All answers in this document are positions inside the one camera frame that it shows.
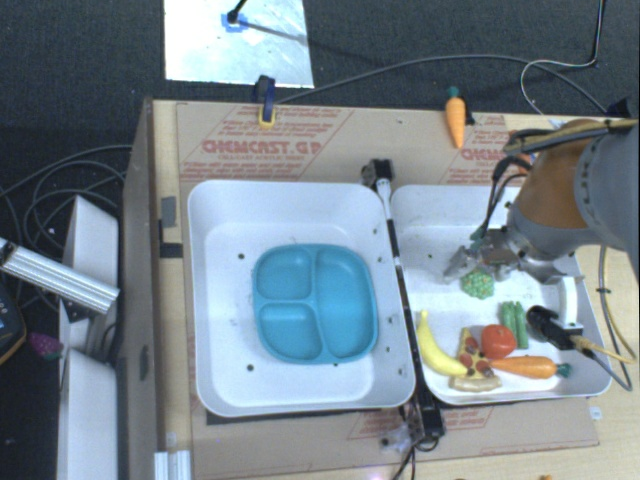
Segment toy pizza slice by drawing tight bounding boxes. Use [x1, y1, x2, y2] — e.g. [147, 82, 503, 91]
[447, 327, 503, 393]

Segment brown cardboard board red print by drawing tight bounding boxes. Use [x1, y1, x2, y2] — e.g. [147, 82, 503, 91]
[174, 101, 601, 465]

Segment green toy peas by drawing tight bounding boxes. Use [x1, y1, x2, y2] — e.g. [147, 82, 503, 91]
[459, 267, 496, 301]

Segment black block with thin wires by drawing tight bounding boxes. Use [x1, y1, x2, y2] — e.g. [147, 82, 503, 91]
[361, 158, 397, 188]
[416, 401, 447, 440]

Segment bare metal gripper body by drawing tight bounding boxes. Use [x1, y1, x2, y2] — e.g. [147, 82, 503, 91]
[469, 228, 569, 285]

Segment red toy tomato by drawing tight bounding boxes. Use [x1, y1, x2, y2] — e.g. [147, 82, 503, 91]
[480, 323, 519, 361]

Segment green toy beans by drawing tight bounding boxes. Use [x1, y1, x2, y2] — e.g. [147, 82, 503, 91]
[500, 300, 530, 351]

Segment thin black and white rod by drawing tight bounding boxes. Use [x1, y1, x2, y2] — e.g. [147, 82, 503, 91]
[377, 177, 427, 405]

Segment white plastic tray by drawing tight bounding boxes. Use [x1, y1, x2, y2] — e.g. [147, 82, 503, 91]
[389, 183, 614, 406]
[186, 178, 418, 418]

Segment orange toy carrot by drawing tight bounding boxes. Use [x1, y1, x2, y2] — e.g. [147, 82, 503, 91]
[488, 354, 573, 381]
[445, 85, 469, 150]

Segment yellow banana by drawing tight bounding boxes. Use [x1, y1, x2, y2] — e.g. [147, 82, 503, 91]
[415, 309, 470, 380]

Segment purple toy grapes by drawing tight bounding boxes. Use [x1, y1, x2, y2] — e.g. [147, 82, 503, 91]
[26, 331, 65, 362]

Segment blue divided plate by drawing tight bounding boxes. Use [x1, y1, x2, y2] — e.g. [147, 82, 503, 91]
[250, 243, 380, 367]

